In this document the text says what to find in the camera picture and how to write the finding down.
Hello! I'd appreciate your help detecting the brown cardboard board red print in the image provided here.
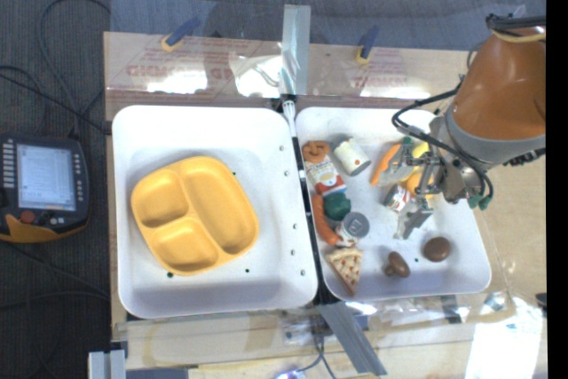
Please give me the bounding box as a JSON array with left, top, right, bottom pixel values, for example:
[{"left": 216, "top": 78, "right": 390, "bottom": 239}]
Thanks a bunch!
[{"left": 102, "top": 30, "right": 548, "bottom": 369}]

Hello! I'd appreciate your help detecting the brown round biscuit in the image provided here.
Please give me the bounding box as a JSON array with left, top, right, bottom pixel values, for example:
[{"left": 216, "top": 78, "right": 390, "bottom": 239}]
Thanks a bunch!
[{"left": 422, "top": 236, "right": 453, "bottom": 263}]

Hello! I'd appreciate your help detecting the white plastic tray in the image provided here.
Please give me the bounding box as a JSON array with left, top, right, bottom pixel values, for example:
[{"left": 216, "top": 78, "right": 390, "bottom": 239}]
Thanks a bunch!
[
  {"left": 111, "top": 104, "right": 320, "bottom": 320},
  {"left": 295, "top": 106, "right": 493, "bottom": 303}
]

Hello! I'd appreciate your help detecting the small can with grey lid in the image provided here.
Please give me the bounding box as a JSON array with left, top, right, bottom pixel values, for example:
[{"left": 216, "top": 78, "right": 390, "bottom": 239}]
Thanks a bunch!
[{"left": 335, "top": 211, "right": 371, "bottom": 249}]

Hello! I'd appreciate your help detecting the brown mushroom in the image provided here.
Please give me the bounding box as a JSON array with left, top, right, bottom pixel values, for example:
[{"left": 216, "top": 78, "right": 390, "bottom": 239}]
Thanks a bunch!
[{"left": 383, "top": 251, "right": 412, "bottom": 279}]

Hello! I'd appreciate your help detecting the orange carrot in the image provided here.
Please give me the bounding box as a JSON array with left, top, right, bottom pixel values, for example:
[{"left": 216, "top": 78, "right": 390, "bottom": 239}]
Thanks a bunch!
[{"left": 370, "top": 137, "right": 414, "bottom": 186}]

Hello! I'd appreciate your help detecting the red white and green can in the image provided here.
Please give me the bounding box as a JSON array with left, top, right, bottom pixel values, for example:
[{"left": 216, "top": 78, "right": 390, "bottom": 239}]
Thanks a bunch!
[{"left": 383, "top": 184, "right": 413, "bottom": 213}]

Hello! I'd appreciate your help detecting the orange sausage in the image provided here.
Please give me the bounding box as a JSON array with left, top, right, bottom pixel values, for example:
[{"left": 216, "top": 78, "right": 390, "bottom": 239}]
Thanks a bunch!
[{"left": 310, "top": 193, "right": 343, "bottom": 247}]

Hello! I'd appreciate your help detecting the yellow divided plate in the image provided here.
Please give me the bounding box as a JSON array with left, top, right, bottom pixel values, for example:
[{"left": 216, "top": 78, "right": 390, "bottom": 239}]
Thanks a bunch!
[{"left": 130, "top": 154, "right": 261, "bottom": 277}]

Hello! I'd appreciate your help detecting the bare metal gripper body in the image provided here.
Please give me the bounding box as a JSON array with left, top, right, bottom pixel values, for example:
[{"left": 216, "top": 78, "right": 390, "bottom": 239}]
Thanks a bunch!
[{"left": 437, "top": 162, "right": 488, "bottom": 205}]

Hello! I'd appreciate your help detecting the dark green broccoli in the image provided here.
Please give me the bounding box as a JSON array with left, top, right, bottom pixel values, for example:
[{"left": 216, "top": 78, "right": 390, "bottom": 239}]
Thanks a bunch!
[{"left": 322, "top": 193, "right": 352, "bottom": 222}]

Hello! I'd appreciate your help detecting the brown smiling biscuit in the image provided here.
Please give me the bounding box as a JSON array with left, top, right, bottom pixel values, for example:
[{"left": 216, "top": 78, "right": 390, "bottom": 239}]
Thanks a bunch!
[{"left": 301, "top": 140, "right": 332, "bottom": 163}]

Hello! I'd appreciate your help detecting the white and red packet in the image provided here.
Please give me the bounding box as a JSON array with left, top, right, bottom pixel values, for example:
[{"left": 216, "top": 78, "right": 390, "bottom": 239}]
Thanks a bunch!
[{"left": 304, "top": 157, "right": 349, "bottom": 197}]

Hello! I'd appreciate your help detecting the pizza slice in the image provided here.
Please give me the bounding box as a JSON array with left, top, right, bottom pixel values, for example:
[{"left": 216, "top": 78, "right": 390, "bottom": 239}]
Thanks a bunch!
[{"left": 324, "top": 247, "right": 365, "bottom": 297}]

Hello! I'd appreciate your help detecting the yellow banana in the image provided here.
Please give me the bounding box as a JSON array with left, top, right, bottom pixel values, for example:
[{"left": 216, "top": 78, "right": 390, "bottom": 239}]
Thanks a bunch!
[{"left": 410, "top": 140, "right": 431, "bottom": 161}]

